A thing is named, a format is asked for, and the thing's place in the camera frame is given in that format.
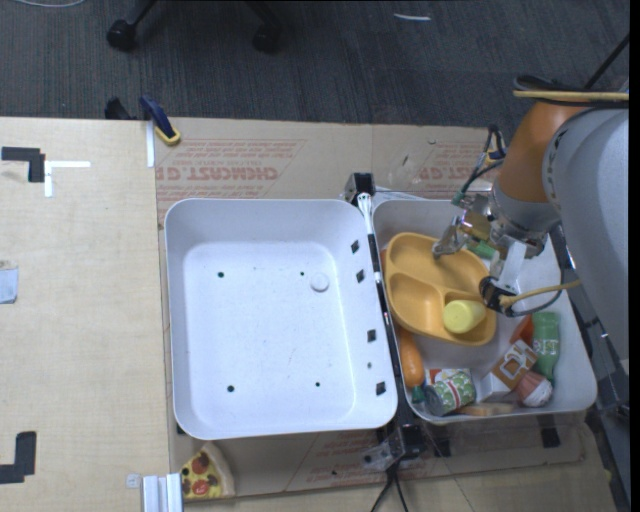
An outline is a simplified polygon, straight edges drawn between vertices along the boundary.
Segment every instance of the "black cable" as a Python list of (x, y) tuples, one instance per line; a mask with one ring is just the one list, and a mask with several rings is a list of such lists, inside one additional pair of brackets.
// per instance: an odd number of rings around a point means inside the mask
[(584, 92), (577, 87), (565, 85), (557, 80), (549, 80), (534, 75), (520, 75), (513, 80), (513, 87), (519, 91), (566, 91)]
[(491, 124), (487, 127), (487, 130), (489, 131), (489, 133), (487, 134), (487, 140), (484, 142), (484, 147), (482, 148), (483, 153), (489, 151), (489, 146), (491, 146), (491, 137), (493, 136), (494, 132), (498, 130), (498, 127), (494, 124)]
[(371, 507), (371, 512), (375, 512), (375, 510), (378, 508), (378, 506), (382, 502), (382, 498), (385, 497), (385, 495), (387, 494), (387, 492), (389, 491), (389, 489), (394, 483), (396, 484), (396, 488), (398, 489), (398, 495), (400, 496), (400, 501), (402, 501), (402, 508), (404, 509), (404, 512), (409, 512), (409, 509), (407, 508), (407, 503), (404, 500), (404, 495), (402, 494), (402, 489), (400, 488), (400, 480), (398, 479), (399, 464), (400, 462), (398, 461), (387, 469), (387, 482), (385, 483), (384, 487), (380, 491), (380, 494), (378, 495), (378, 498), (373, 504), (373, 507)]
[(462, 193), (465, 193), (475, 180), (477, 180), (483, 174), (487, 174), (489, 171), (493, 171), (496, 167), (500, 167), (502, 165), (502, 163), (503, 163), (502, 160), (498, 160), (497, 162), (494, 162), (491, 165), (488, 165), (484, 169), (480, 169), (480, 168), (476, 167), (471, 172), (471, 175), (469, 176), (467, 181), (464, 183), (464, 185), (462, 185), (462, 188), (460, 189), (460, 191)]
[(400, 480), (398, 479), (398, 473), (393, 476), (393, 479), (396, 482), (396, 488), (398, 489), (398, 496), (400, 496), (400, 501), (402, 502), (402, 508), (404, 512), (409, 512), (409, 508), (407, 507), (407, 502), (404, 501), (404, 495), (402, 494), (402, 488), (400, 487)]
[(387, 483), (382, 488), (382, 491), (380, 491), (380, 494), (378, 494), (378, 498), (376, 499), (376, 502), (373, 504), (373, 507), (371, 507), (371, 512), (375, 512), (375, 510), (378, 508), (378, 505), (380, 505), (382, 498), (384, 498), (385, 494), (387, 494), (387, 491), (391, 487), (392, 483), (393, 483), (393, 477), (391, 476), (390, 473), (387, 473)]
[(611, 65), (611, 63), (618, 57), (618, 55), (620, 55), (620, 52), (622, 52), (624, 47), (627, 46), (627, 44), (629, 44), (629, 35), (630, 34), (631, 34), (631, 32), (629, 32), (625, 36), (625, 38), (618, 43), (618, 46), (616, 46), (616, 48), (613, 50), (613, 52), (611, 52), (611, 55), (609, 55), (609, 57), (607, 57), (607, 59), (600, 65), (598, 70), (593, 74), (593, 76), (584, 85), (585, 89), (591, 89), (591, 87), (593, 87), (593, 84), (595, 84), (598, 81), (598, 79), (607, 70), (607, 68)]
[(557, 301), (560, 298), (561, 293), (562, 293), (562, 290), (556, 291), (552, 299), (550, 299), (549, 301), (545, 302), (540, 306), (536, 306), (535, 308), (527, 309), (524, 311), (514, 311), (513, 309), (511, 309), (511, 313), (508, 314), (507, 316), (509, 316), (509, 318), (513, 318), (516, 316), (526, 316), (526, 315), (532, 315), (533, 313), (537, 313), (538, 311), (541, 311), (551, 306), (551, 304), (553, 304), (555, 301)]

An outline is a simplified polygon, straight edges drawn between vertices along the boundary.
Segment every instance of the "yellow plastic tray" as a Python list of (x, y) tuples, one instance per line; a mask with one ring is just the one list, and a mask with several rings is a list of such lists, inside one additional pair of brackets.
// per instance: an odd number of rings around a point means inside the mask
[(384, 281), (394, 319), (405, 329), (459, 345), (480, 346), (491, 341), (496, 312), (463, 334), (445, 329), (444, 307), (452, 300), (482, 301), (478, 285), (488, 275), (483, 261), (463, 249), (434, 259), (431, 247), (437, 240), (417, 233), (399, 233), (385, 251)]

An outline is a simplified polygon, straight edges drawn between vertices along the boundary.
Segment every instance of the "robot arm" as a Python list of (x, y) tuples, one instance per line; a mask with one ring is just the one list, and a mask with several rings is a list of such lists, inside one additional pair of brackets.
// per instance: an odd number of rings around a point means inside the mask
[(536, 103), (488, 197), (460, 199), (434, 257), (479, 241), (496, 249), (480, 291), (488, 307), (513, 316), (500, 299), (515, 294), (522, 262), (561, 223), (580, 282), (628, 357), (628, 123), (628, 109)]

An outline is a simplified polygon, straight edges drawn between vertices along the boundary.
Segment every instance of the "black tape marking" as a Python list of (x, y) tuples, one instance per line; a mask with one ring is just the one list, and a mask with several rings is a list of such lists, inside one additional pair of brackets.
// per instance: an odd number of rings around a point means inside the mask
[(562, 444), (553, 414), (538, 416), (538, 425), (540, 425), (540, 437), (544, 448), (557, 448)]
[(2, 148), (2, 159), (29, 162), (29, 181), (44, 183), (44, 157), (39, 148)]
[(16, 436), (16, 454), (13, 464), (0, 465), (0, 484), (19, 484), (25, 475), (36, 472), (36, 433), (20, 432)]

